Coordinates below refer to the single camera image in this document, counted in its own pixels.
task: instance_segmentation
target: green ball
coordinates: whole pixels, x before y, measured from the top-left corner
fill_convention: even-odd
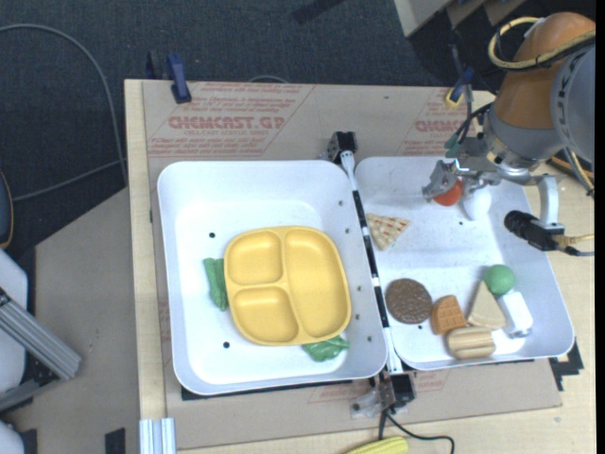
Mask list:
[[[509,292],[514,286],[512,269],[503,264],[491,266],[485,273],[483,280],[492,294],[497,296]]]

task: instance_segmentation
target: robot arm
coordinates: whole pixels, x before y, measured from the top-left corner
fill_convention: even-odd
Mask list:
[[[514,61],[502,61],[495,43],[521,24],[531,28]],[[494,35],[489,54],[507,74],[494,102],[469,117],[482,118],[483,130],[474,137],[455,134],[448,141],[445,156],[454,160],[437,163],[423,195],[440,201],[460,181],[463,198],[501,180],[538,185],[540,218],[515,211],[505,225],[534,247],[563,250],[564,229],[557,223],[559,178],[531,172],[561,150],[582,157],[594,171],[596,25],[572,12],[516,19]]]

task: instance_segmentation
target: toy chocolate cookie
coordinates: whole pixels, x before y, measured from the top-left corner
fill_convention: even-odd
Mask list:
[[[390,283],[385,300],[389,313],[401,323],[422,323],[433,308],[433,300],[426,288],[413,279],[397,279]]]

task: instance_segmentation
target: toy pizza slice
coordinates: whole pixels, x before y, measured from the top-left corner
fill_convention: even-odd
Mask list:
[[[366,220],[374,242],[382,251],[392,245],[409,224],[409,220],[403,218],[375,214],[366,214]]]

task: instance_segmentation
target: yellow divided plate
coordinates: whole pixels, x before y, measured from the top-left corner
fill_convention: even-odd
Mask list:
[[[234,238],[225,252],[225,284],[235,325],[255,343],[324,341],[351,319],[337,247],[310,227],[257,229]]]

